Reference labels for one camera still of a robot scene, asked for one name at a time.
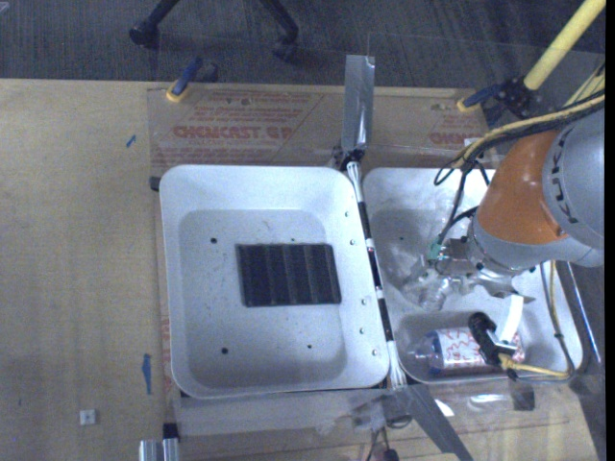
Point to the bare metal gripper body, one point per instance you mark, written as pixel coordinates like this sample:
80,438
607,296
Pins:
459,259

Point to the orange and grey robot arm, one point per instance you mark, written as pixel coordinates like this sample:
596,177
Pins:
519,200

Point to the clear bottle red white label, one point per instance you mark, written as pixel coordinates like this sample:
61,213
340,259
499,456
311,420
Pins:
449,351

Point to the white plastic tray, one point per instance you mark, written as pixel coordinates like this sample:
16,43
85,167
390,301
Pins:
269,339
384,200

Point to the thin black and white rod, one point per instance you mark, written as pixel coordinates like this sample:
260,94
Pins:
366,224

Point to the black ridged rectangular mat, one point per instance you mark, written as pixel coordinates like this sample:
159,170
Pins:
288,274

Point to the brown cardboard board red print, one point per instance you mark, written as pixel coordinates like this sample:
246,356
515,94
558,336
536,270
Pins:
240,113

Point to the black wheeled stand base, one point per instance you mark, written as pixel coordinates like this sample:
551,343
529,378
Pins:
142,34

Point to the small white square block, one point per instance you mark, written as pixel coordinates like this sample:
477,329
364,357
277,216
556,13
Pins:
87,417

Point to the black cylinder on white bracket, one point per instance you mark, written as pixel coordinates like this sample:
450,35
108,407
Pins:
483,329

